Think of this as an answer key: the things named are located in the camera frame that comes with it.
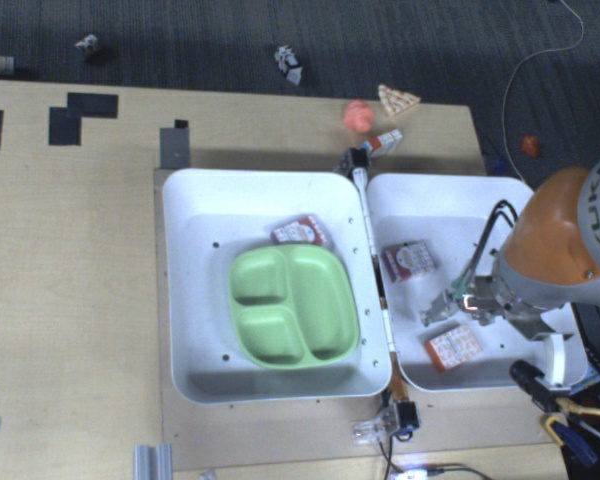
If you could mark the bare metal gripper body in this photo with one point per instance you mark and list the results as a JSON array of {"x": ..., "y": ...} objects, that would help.
[{"x": 482, "y": 300}]

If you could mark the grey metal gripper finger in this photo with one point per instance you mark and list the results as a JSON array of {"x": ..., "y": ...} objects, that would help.
[
  {"x": 432, "y": 316},
  {"x": 449, "y": 300}
]

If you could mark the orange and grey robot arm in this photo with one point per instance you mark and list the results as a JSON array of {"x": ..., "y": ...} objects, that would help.
[{"x": 550, "y": 228}]

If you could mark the orange and white carton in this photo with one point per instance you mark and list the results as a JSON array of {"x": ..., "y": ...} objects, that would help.
[{"x": 453, "y": 347}]

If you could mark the dark red carton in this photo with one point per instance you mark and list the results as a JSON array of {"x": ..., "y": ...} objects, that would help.
[
  {"x": 409, "y": 261},
  {"x": 300, "y": 231}
]

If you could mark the white plastic tray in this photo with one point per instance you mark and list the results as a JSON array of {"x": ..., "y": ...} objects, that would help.
[
  {"x": 195, "y": 288},
  {"x": 485, "y": 203}
]

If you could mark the green divided plate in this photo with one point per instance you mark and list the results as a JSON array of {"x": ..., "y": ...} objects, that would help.
[{"x": 305, "y": 293}]

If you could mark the small red toy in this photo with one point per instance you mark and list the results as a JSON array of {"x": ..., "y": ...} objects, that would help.
[{"x": 530, "y": 146}]

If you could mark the red and white carton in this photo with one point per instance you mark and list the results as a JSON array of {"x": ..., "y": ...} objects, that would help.
[{"x": 385, "y": 143}]

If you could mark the pink toy food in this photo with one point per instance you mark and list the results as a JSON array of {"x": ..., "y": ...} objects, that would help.
[{"x": 358, "y": 116}]

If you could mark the toy pizza slice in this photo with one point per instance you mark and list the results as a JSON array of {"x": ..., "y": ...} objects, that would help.
[{"x": 395, "y": 100}]

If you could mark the black and white toy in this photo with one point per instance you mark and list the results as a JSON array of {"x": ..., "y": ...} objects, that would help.
[{"x": 289, "y": 64}]

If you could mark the brown and white toy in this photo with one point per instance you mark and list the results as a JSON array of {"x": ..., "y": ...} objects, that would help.
[{"x": 87, "y": 44}]

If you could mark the small pale can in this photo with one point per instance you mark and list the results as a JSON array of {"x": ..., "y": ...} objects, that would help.
[{"x": 1, "y": 64}]

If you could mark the black cylinder on white bracket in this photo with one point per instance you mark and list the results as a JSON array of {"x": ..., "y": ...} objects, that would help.
[{"x": 535, "y": 383}]

